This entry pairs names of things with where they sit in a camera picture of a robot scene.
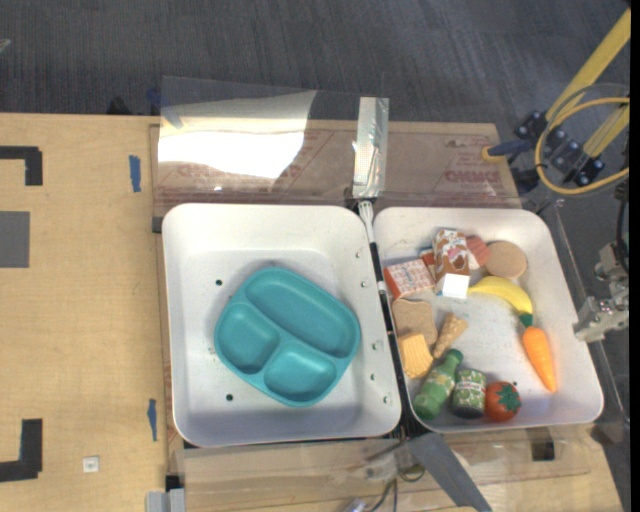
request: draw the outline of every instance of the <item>dark floor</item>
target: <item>dark floor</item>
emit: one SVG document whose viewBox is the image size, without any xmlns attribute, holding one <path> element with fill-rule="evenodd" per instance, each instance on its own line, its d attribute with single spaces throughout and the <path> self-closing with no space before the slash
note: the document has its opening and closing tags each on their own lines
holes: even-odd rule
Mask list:
<svg viewBox="0 0 640 512">
<path fill-rule="evenodd" d="M 392 120 L 494 123 L 510 140 L 531 110 L 553 103 L 626 8 L 623 0 L 0 0 L 0 39 L 12 40 L 0 55 L 0 111 L 104 113 L 121 96 L 146 114 L 147 90 L 171 75 L 385 96 Z M 599 82 L 628 87 L 628 45 Z M 608 293 L 593 268 L 614 239 L 617 208 L 612 191 L 561 208 L 584 285 L 578 306 L 583 293 Z M 609 335 L 604 351 L 620 392 L 608 410 L 621 405 L 627 417 L 628 346 L 626 330 Z M 621 432 L 607 454 L 630 510 L 630 427 Z"/>
</svg>

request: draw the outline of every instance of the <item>white plastic tray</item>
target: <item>white plastic tray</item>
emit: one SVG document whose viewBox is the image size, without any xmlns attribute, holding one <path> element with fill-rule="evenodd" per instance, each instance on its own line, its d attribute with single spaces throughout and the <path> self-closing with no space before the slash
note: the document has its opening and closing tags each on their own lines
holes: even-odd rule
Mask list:
<svg viewBox="0 0 640 512">
<path fill-rule="evenodd" d="M 587 345 L 574 335 L 577 313 L 546 224 L 524 210 L 388 208 L 374 221 L 382 265 L 415 258 L 442 227 L 478 235 L 485 242 L 509 240 L 524 250 L 528 269 L 518 282 L 532 299 L 535 324 L 549 337 L 559 389 L 549 393 L 535 374 L 516 332 L 517 315 L 505 301 L 481 294 L 460 300 L 426 292 L 411 298 L 432 304 L 437 326 L 447 311 L 469 322 L 453 345 L 463 352 L 463 365 L 484 371 L 489 381 L 517 382 L 523 405 L 506 423 L 460 419 L 444 407 L 436 420 L 423 424 L 437 432 L 457 433 L 594 421 L 603 408 L 602 388 Z M 479 272 L 473 274 L 471 284 L 480 277 Z M 413 398 L 421 381 L 406 376 L 405 381 Z"/>
<path fill-rule="evenodd" d="M 185 204 L 162 225 L 173 414 L 200 447 L 372 437 L 391 431 L 400 395 L 361 220 L 332 206 Z M 216 356 L 216 322 L 255 271 L 297 272 L 349 307 L 360 347 L 337 386 L 305 408 L 283 405 Z"/>
</svg>

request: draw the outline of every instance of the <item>yellow banana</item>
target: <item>yellow banana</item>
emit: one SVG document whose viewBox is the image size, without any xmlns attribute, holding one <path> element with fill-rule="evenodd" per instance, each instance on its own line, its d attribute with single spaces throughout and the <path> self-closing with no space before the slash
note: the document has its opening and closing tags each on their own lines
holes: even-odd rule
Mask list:
<svg viewBox="0 0 640 512">
<path fill-rule="evenodd" d="M 469 293 L 489 293 L 503 298 L 515 308 L 525 324 L 529 323 L 530 317 L 533 316 L 533 304 L 527 292 L 503 277 L 483 277 L 469 288 Z"/>
</svg>

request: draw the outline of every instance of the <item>chocolate milk carton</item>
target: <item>chocolate milk carton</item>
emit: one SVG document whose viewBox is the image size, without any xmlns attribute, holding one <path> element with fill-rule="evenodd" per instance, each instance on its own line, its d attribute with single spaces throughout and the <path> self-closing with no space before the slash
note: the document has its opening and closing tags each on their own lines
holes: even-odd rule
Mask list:
<svg viewBox="0 0 640 512">
<path fill-rule="evenodd" d="M 464 234 L 440 229 L 433 239 L 436 255 L 435 292 L 445 297 L 464 299 L 469 289 L 469 249 Z"/>
</svg>

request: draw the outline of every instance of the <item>green can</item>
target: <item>green can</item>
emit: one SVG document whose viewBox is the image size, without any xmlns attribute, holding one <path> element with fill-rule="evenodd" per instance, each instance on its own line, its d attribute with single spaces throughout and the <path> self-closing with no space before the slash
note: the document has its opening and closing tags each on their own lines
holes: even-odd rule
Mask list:
<svg viewBox="0 0 640 512">
<path fill-rule="evenodd" d="M 487 376 L 478 370 L 456 371 L 456 384 L 451 394 L 451 412 L 468 420 L 484 416 Z"/>
</svg>

